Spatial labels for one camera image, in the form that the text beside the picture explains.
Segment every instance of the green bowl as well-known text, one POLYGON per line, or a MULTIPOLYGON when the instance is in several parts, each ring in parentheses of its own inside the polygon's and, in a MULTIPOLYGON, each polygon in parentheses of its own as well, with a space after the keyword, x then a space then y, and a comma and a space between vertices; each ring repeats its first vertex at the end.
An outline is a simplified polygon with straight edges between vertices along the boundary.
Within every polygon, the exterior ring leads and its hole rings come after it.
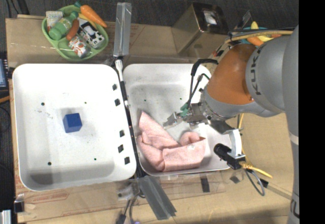
MULTIPOLYGON (((59 11, 63 11, 63 16, 69 16, 72 11, 77 11, 78 13, 80 13, 80 9, 78 7, 75 7, 74 5, 60 8, 59 11)), ((48 35, 46 18, 43 19, 43 21, 42 21, 42 32, 45 35, 46 39, 52 44, 52 46, 55 48, 55 50, 64 59, 66 59, 68 61, 72 61, 72 62, 79 62, 79 61, 84 61, 84 60, 94 57, 96 54, 98 54, 102 50, 104 50, 106 48, 106 46, 108 45, 108 35, 107 35, 106 31, 104 30, 104 28, 101 25, 99 25, 97 23, 96 23, 96 26, 97 26, 97 30, 105 38, 104 44, 99 49, 91 48, 91 52, 83 58, 80 58, 77 54, 74 53, 74 51, 69 47, 69 41, 65 37, 56 41, 56 40, 53 40, 48 35)))

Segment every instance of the cardboard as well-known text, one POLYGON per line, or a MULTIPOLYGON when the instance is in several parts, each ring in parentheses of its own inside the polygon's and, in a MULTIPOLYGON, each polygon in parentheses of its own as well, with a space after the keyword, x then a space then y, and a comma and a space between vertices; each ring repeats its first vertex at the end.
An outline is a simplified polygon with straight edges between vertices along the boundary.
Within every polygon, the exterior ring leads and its hole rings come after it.
MULTIPOLYGON (((8 63, 17 67, 24 63, 52 63, 65 60, 51 48, 41 31, 42 17, 19 15, 6 19, 8 63)), ((110 44, 93 63, 109 58, 114 39, 114 23, 107 32, 110 44)), ((171 28, 133 24, 128 62, 182 61, 173 44, 171 28)), ((16 196, 23 198, 24 211, 18 213, 19 223, 114 223, 124 210, 126 200, 119 200, 117 190, 130 181, 102 183, 46 192, 24 187, 19 178, 15 108, 10 82, 12 140, 15 162, 16 196)), ((237 120, 229 120, 236 125, 237 120)), ((156 220, 145 199, 139 198, 133 207, 134 220, 141 223, 286 223, 293 186, 293 160, 286 118, 280 114, 261 118, 246 114, 243 118, 242 142, 245 153, 254 166, 273 175, 266 195, 260 196, 242 170, 232 169, 201 175, 185 175, 161 179, 161 185, 177 212, 175 220, 156 220), (206 176, 210 192, 202 191, 200 176, 206 176), (239 182, 231 181, 236 177, 239 182)))

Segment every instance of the blue block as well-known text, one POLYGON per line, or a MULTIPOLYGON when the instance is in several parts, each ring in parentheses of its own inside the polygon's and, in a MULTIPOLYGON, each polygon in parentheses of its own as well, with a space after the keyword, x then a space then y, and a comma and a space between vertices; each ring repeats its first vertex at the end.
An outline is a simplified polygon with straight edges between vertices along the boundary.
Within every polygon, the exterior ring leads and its hole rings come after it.
POLYGON ((66 133, 79 131, 82 127, 79 113, 65 115, 63 118, 63 125, 66 133))

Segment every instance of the toy bottle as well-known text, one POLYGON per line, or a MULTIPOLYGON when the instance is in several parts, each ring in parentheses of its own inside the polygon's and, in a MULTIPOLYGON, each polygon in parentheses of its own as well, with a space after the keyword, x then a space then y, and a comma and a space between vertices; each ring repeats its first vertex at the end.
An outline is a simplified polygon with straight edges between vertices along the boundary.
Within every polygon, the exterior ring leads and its hole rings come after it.
POLYGON ((63 17, 50 29, 49 36, 53 40, 60 40, 72 27, 73 21, 78 17, 78 12, 72 11, 69 16, 63 17))

